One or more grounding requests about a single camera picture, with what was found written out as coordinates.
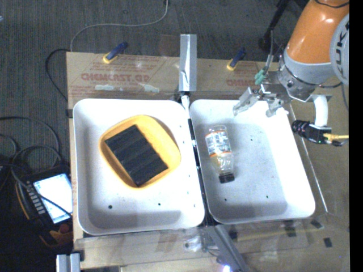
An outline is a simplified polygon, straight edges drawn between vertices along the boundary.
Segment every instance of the black bottle cap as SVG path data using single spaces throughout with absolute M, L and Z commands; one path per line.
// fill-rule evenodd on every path
M 225 175 L 220 175 L 220 183 L 225 184 L 226 182 L 234 181 L 233 173 L 227 173 Z

